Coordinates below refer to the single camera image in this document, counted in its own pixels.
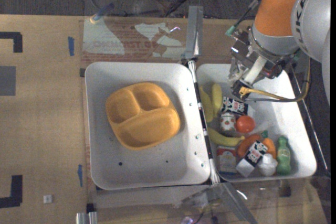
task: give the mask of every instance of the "small white cube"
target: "small white cube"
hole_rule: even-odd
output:
[[[43,196],[44,204],[51,204],[52,202],[53,202],[53,196],[51,194]]]

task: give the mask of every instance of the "carrot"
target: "carrot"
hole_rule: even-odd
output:
[[[273,159],[277,159],[277,150],[275,148],[274,142],[270,138],[265,138],[263,140],[263,144],[267,146],[268,150],[266,153],[269,153],[272,155]]]
[[[252,134],[249,137],[242,140],[242,142],[238,145],[237,155],[240,158],[243,158],[248,150],[248,148],[257,140],[261,140],[261,136],[259,134]]]

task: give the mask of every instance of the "orange plate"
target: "orange plate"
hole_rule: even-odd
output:
[[[106,100],[106,113],[119,142],[130,150],[156,146],[180,129],[180,117],[164,90],[151,82],[127,86]]]

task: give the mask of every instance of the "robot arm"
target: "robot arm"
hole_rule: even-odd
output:
[[[331,0],[261,0],[248,33],[233,33],[233,95],[244,101],[248,94],[242,94],[242,89],[252,89],[260,79],[279,76],[302,50],[324,66],[330,103],[330,13]]]

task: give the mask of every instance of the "table surface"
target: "table surface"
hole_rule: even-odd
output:
[[[80,76],[80,68],[88,64],[81,61],[87,18],[39,15],[0,15],[0,18],[0,31],[20,32],[23,36],[22,52],[13,52],[13,40],[0,39],[1,66],[15,67],[16,82],[15,95],[0,96],[0,197],[10,196],[13,175],[23,176],[23,202],[18,207],[1,208],[0,218],[2,223],[74,223],[76,214],[86,211],[94,193],[86,155],[85,85]],[[185,24],[186,19],[175,22]],[[214,33],[225,32],[223,25],[231,24],[230,20],[207,20],[205,28],[211,33],[204,34],[204,42],[212,38],[215,43]],[[72,41],[73,53],[69,51]],[[321,182],[318,185],[321,188],[316,188],[317,184],[313,184],[316,182],[314,178],[305,178],[289,180],[281,188],[277,185],[283,184],[280,182],[239,183],[235,187],[247,194],[245,204],[262,223],[327,223],[318,191],[328,187]],[[288,186],[290,197],[286,197]],[[44,195],[52,195],[51,204],[43,203]],[[181,214],[197,217],[199,213],[190,206],[132,208],[131,216],[127,207],[117,211],[102,208],[98,210],[99,220],[157,223],[160,219],[161,223],[180,223]],[[214,211],[222,221],[238,223],[225,206]]]

